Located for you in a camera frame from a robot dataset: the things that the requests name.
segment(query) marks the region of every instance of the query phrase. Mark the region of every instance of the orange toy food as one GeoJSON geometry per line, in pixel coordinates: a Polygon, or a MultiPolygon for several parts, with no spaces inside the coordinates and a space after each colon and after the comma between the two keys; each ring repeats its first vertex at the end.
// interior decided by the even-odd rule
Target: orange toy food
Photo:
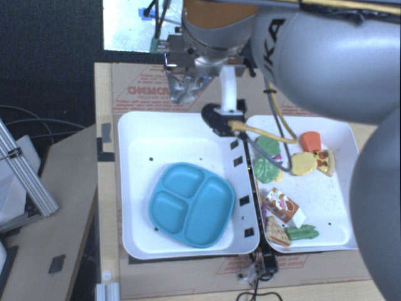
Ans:
{"type": "Polygon", "coordinates": [[[299,142],[305,152],[318,152],[321,150],[320,134],[317,132],[306,132],[301,135],[299,142]]]}

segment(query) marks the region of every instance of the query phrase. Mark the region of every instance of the chocolate milk carton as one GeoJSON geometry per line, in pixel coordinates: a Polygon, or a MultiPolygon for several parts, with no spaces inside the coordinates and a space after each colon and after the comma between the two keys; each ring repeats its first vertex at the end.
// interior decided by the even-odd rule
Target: chocolate milk carton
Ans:
{"type": "Polygon", "coordinates": [[[275,187],[264,198],[266,208],[288,226],[300,228],[306,216],[298,204],[275,187]]]}

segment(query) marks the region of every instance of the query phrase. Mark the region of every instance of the toy pizza slice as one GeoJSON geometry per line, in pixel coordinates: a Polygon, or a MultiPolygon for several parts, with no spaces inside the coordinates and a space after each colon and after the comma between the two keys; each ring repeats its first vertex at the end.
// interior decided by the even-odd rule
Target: toy pizza slice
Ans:
{"type": "Polygon", "coordinates": [[[274,216],[269,216],[266,225],[266,236],[273,243],[289,246],[291,244],[287,233],[277,224],[274,216]]]}
{"type": "Polygon", "coordinates": [[[313,152],[318,163],[318,170],[327,176],[332,176],[336,167],[334,152],[331,149],[313,152]]]}

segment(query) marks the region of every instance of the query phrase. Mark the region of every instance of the blue plate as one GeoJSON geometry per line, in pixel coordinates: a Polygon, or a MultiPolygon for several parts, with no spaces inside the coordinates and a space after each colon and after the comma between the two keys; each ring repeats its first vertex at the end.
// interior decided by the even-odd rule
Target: blue plate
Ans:
{"type": "Polygon", "coordinates": [[[149,216],[160,231],[196,248],[207,248],[222,236],[234,207],[231,185],[201,167],[176,163],[162,175],[149,204],[149,216]]]}

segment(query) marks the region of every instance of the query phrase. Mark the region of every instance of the wooden table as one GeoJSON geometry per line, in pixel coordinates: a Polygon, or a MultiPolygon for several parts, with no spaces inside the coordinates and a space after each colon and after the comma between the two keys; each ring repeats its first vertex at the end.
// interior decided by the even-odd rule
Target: wooden table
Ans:
{"type": "MultiPolygon", "coordinates": [[[[102,139],[104,128],[113,130],[113,99],[112,99],[112,66],[106,63],[95,65],[96,90],[96,136],[102,139]]],[[[375,130],[372,126],[350,124],[355,140],[361,149],[375,130]]],[[[110,138],[103,142],[104,153],[114,153],[113,132],[110,138]]],[[[113,161],[98,163],[98,204],[100,223],[100,263],[102,283],[109,284],[120,281],[120,266],[118,261],[118,226],[116,202],[115,164],[113,161]]],[[[281,294],[283,300],[383,300],[380,292],[371,280],[307,285],[299,287],[274,288],[281,294]]],[[[239,292],[205,293],[198,295],[183,295],[174,297],[148,298],[148,300],[235,300],[239,292]]],[[[263,300],[275,300],[273,296],[263,300]]]]}

